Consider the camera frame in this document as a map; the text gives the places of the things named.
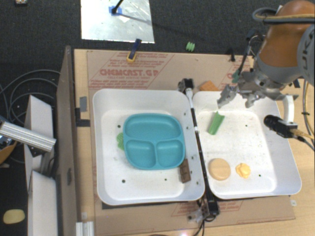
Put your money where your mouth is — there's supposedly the orange toy bread slice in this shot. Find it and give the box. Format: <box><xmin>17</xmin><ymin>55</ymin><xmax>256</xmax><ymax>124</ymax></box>
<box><xmin>199</xmin><ymin>80</ymin><xmax>220</xmax><ymax>92</ymax></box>

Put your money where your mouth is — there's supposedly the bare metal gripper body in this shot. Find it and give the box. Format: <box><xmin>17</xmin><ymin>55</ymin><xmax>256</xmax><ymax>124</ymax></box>
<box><xmin>237</xmin><ymin>70</ymin><xmax>288</xmax><ymax>102</ymax></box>

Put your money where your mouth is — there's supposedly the black block with thin wires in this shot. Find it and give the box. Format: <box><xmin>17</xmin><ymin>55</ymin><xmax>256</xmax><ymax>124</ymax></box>
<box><xmin>205</xmin><ymin>198</ymin><xmax>220</xmax><ymax>216</ymax></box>
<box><xmin>178</xmin><ymin>77</ymin><xmax>195</xmax><ymax>92</ymax></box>

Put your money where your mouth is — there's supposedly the thin black and white rod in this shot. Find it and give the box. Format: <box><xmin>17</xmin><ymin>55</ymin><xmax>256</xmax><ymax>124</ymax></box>
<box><xmin>186</xmin><ymin>88</ymin><xmax>214</xmax><ymax>203</ymax></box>

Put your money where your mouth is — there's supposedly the yellow lumpy toy food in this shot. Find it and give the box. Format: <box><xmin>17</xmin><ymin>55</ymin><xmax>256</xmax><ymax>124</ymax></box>
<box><xmin>235</xmin><ymin>162</ymin><xmax>252</xmax><ymax>180</ymax></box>

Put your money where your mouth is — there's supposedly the white plastic tray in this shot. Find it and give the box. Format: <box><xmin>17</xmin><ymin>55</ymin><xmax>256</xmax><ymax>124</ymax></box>
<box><xmin>92</xmin><ymin>88</ymin><xmax>206</xmax><ymax>207</ymax></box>
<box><xmin>192</xmin><ymin>90</ymin><xmax>303</xmax><ymax>201</ymax></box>

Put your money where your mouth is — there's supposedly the green ridged toy food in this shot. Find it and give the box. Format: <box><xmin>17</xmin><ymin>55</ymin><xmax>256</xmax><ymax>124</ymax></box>
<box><xmin>116</xmin><ymin>132</ymin><xmax>126</xmax><ymax>151</ymax></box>

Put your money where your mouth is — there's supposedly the blue divided plate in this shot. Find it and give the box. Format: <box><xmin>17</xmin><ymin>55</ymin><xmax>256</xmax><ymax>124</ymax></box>
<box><xmin>122</xmin><ymin>113</ymin><xmax>186</xmax><ymax>171</ymax></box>

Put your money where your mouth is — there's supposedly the tan round biscuit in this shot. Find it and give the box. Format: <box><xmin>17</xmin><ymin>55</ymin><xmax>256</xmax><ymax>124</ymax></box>
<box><xmin>208</xmin><ymin>158</ymin><xmax>232</xmax><ymax>181</ymax></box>

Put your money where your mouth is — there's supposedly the brown cardboard board red print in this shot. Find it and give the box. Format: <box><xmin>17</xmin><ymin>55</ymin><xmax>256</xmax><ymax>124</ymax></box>
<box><xmin>86</xmin><ymin>50</ymin><xmax>296</xmax><ymax>230</ymax></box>

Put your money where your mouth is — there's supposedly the black cylinder on white bracket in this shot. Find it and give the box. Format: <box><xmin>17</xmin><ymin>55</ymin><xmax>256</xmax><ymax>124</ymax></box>
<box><xmin>263</xmin><ymin>94</ymin><xmax>299</xmax><ymax>139</ymax></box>

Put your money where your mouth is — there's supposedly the green celery stick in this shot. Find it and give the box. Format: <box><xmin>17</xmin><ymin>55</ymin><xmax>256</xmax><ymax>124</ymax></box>
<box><xmin>207</xmin><ymin>111</ymin><xmax>225</xmax><ymax>136</ymax></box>

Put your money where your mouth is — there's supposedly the pale yellow oval toy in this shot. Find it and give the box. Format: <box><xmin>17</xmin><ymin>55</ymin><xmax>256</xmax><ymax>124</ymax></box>
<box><xmin>2</xmin><ymin>208</ymin><xmax>26</xmax><ymax>225</ymax></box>

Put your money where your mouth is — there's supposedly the brown chocolate bar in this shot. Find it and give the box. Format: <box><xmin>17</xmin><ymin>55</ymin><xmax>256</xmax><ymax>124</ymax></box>
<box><xmin>179</xmin><ymin>158</ymin><xmax>192</xmax><ymax>184</ymax></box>

